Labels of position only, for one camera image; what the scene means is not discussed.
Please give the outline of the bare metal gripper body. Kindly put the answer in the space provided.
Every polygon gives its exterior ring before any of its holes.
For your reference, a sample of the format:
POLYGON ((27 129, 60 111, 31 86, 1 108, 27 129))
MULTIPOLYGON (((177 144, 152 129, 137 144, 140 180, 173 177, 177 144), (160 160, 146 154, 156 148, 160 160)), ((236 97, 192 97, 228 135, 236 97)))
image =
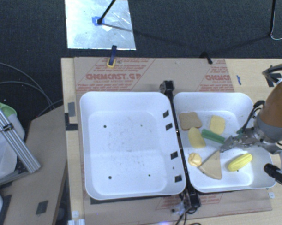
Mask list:
POLYGON ((247 146, 258 146, 265 149, 271 154, 278 154, 279 147, 276 145, 277 141, 268 137, 260 128, 252 127, 246 129, 240 138, 240 144, 247 146))

